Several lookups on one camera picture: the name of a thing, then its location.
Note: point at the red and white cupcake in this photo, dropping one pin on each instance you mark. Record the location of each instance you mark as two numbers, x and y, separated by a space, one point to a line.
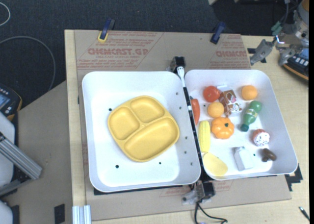
261 137

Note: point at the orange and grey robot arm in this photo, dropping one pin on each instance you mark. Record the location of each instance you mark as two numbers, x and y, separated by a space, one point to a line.
303 9

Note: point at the brown and white carton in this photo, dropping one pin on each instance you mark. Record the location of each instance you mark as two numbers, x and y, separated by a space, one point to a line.
230 103

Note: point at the brown cardboard board red print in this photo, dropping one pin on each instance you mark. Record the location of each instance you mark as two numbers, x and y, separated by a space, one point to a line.
152 51

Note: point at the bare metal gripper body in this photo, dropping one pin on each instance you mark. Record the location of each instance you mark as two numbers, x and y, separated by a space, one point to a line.
298 34

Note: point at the orange fruit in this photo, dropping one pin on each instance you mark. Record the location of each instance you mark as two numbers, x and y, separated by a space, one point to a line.
215 109
249 92

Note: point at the yellow potato chip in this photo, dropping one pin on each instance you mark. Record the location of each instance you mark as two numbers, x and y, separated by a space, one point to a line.
215 164

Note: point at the orange carrot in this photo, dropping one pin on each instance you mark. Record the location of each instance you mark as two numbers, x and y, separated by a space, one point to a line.
195 110

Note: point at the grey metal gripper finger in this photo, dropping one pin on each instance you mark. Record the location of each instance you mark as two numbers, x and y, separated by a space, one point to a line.
285 55
260 51

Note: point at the white plastic tray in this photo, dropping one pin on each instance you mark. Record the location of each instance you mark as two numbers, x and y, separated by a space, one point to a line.
274 120
103 169

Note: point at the red tomato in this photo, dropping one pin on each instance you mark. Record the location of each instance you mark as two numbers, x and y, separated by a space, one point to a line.
211 93

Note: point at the brown pretzel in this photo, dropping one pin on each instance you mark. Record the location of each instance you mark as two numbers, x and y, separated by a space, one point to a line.
268 155

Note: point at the black pen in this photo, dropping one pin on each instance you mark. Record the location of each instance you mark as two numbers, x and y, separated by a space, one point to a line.
304 213

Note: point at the yellow divided plate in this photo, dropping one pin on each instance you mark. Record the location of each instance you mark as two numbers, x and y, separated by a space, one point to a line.
143 130

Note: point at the thin black and white rod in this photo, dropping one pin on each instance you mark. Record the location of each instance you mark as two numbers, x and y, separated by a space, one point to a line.
184 83

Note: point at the yellow corn cob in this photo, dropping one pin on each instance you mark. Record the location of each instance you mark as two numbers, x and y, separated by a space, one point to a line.
204 136

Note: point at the orange pumpkin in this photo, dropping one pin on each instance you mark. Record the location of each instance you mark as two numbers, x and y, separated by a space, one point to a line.
222 128

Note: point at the green bottle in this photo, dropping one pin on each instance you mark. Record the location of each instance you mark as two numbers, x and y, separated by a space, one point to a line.
251 115

